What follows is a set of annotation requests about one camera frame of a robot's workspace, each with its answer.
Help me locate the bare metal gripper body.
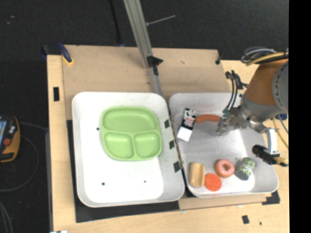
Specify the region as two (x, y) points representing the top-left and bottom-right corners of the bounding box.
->
(225, 107), (268, 133)

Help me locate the green and white small can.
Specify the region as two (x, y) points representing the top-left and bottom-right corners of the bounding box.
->
(234, 157), (257, 181)

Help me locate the pink toy doughnut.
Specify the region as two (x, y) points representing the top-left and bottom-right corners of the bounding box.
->
(214, 158), (236, 179)

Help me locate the black cylinder on white bracket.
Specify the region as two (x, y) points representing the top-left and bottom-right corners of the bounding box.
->
(252, 128), (284, 166)

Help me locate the white plastic tray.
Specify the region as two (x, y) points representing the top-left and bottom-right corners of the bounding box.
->
(71, 91), (186, 208)
(168, 92), (280, 199)

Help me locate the orange toy orange slice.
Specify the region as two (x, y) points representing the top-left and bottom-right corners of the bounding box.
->
(204, 173), (223, 192)

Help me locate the brown cardboard board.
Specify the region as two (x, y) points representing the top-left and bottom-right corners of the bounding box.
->
(61, 44), (273, 211)

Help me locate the green divided plate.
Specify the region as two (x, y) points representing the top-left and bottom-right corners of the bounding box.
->
(100, 106), (163, 162)

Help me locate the orange toy sausage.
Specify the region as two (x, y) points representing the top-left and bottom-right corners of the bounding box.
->
(195, 114), (222, 124)

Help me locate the black and white carton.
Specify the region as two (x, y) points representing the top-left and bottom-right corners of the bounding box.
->
(176, 108), (198, 142)

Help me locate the tan toy bread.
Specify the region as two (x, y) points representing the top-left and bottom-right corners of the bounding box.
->
(189, 162), (206, 188)

